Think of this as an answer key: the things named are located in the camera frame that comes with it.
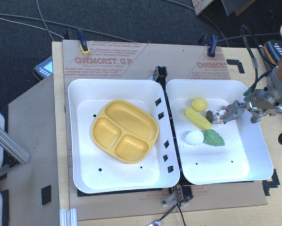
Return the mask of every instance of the divided plate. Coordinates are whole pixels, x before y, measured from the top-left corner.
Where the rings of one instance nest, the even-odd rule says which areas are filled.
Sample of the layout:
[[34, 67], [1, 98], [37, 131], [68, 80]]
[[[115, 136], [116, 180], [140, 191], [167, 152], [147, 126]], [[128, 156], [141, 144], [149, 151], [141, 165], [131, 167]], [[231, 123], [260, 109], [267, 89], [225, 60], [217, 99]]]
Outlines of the divided plate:
[[151, 150], [158, 133], [155, 119], [124, 100], [108, 103], [91, 130], [97, 146], [126, 163], [141, 161]]

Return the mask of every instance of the white egg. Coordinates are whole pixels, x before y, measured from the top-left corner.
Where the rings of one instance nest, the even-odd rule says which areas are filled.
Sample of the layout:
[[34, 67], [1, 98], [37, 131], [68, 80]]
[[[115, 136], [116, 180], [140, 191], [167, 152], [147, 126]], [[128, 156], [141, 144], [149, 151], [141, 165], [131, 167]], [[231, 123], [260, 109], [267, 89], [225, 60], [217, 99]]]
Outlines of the white egg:
[[204, 134], [200, 130], [192, 130], [185, 136], [185, 141], [190, 145], [198, 145], [204, 141]]

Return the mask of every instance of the black carpet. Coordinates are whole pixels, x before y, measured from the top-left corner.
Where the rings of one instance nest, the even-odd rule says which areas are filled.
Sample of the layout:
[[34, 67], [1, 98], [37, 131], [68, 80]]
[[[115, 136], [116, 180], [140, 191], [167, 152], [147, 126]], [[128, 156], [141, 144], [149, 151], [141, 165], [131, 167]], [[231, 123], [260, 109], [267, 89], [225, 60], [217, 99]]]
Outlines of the black carpet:
[[[192, 7], [191, 0], [173, 0]], [[256, 0], [241, 15], [227, 16], [220, 0], [212, 2], [201, 15], [181, 5], [163, 0], [39, 0], [49, 30], [61, 37], [71, 26], [85, 31], [87, 40], [135, 41], [197, 45], [203, 34], [223, 39], [239, 36], [246, 24], [255, 34], [278, 33], [282, 24], [282, 0]], [[44, 28], [36, 0], [0, 0], [0, 18]], [[52, 35], [54, 41], [62, 41]], [[281, 39], [278, 35], [258, 37], [259, 43]], [[241, 39], [220, 42], [219, 46], [243, 47]], [[34, 67], [51, 55], [47, 31], [0, 20], [0, 111], [38, 80]]]

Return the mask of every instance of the plastic corn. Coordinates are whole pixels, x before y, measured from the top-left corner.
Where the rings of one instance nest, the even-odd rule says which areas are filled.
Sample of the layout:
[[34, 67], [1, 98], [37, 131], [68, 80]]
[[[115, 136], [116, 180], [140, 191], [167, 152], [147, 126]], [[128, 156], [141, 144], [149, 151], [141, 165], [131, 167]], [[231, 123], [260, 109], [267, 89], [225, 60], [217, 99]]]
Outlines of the plastic corn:
[[211, 123], [204, 116], [191, 108], [186, 108], [184, 110], [184, 115], [186, 115], [186, 117], [198, 127], [204, 130], [209, 130], [211, 128]]

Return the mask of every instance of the toy lemon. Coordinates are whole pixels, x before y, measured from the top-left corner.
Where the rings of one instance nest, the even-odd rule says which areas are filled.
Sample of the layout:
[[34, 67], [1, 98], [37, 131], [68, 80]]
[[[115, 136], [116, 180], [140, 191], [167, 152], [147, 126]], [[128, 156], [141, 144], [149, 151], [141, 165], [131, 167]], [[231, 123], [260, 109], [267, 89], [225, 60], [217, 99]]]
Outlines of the toy lemon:
[[204, 98], [198, 97], [191, 102], [191, 106], [195, 111], [202, 112], [208, 107], [208, 102]]

